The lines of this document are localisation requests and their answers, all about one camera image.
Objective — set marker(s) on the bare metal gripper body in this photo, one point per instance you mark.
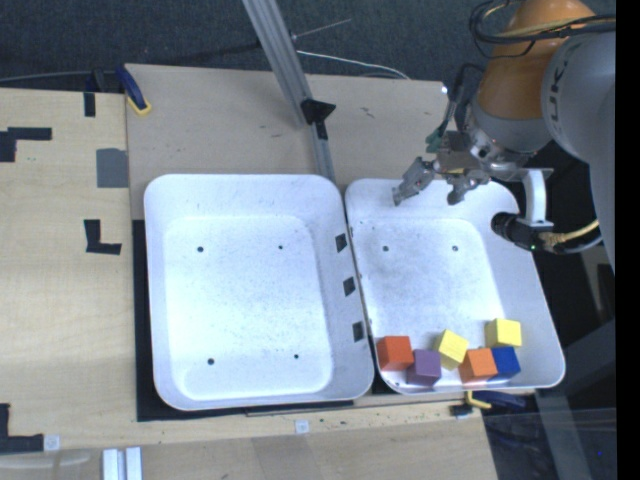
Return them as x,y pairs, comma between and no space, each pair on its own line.
457,154

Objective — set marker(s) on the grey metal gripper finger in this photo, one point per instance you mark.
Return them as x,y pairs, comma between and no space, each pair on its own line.
412,182
462,185

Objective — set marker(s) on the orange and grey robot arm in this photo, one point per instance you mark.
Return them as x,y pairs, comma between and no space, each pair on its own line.
575,98

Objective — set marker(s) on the thin black and white rod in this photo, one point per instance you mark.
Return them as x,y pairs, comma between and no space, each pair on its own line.
325,158

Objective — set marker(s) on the white plastic tray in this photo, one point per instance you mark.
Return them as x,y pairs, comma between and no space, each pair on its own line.
435,288
250,293

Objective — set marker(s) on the black block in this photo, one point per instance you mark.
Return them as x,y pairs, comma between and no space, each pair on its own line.
316,110

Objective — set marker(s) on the yellow cube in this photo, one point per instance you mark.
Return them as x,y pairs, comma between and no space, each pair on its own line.
504,332
451,348

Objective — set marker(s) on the orange cube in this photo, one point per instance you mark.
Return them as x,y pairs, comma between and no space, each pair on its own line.
477,364
394,352

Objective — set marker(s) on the blue cube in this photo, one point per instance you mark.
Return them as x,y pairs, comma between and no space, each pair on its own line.
506,360

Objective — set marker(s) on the purple cube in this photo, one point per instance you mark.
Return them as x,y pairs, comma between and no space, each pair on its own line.
425,367

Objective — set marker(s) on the pale wood board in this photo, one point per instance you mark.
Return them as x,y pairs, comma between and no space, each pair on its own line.
215,128

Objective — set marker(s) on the black cylinder on white bracket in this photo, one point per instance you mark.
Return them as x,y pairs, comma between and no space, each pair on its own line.
537,198

